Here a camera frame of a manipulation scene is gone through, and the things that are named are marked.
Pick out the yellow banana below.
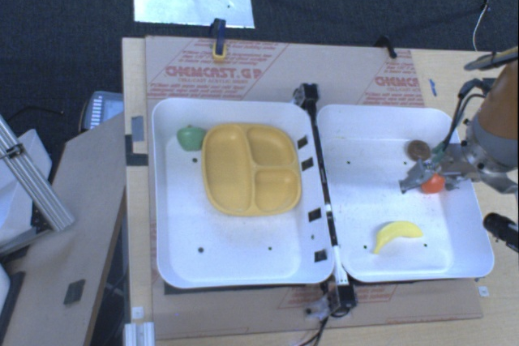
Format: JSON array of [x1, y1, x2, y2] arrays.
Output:
[[372, 220, 424, 255]]

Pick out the orange round fruit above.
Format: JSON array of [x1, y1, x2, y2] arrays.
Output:
[[421, 173, 446, 195]]

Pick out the thin black and white rod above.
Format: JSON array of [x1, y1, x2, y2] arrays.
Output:
[[307, 100, 350, 285]]

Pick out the brown round biscuit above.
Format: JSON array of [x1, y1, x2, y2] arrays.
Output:
[[406, 139, 432, 162]]

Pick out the yellow divided plate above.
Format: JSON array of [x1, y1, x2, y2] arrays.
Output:
[[200, 122, 303, 217]]

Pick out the white plastic tray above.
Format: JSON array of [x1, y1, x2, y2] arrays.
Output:
[[151, 96, 336, 290], [315, 104, 495, 284]]

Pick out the black cylinder on white bracket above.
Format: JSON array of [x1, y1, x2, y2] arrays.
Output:
[[483, 212, 519, 252]]

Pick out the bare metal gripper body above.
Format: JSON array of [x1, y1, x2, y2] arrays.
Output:
[[435, 143, 519, 194]]

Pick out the brown cardboard board, red print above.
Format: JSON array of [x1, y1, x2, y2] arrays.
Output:
[[144, 35, 486, 341]]

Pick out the black block with thin wires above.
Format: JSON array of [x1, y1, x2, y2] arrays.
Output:
[[327, 283, 358, 312], [292, 83, 320, 107]]

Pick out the green apple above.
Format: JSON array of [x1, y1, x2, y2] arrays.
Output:
[[176, 125, 208, 152]]

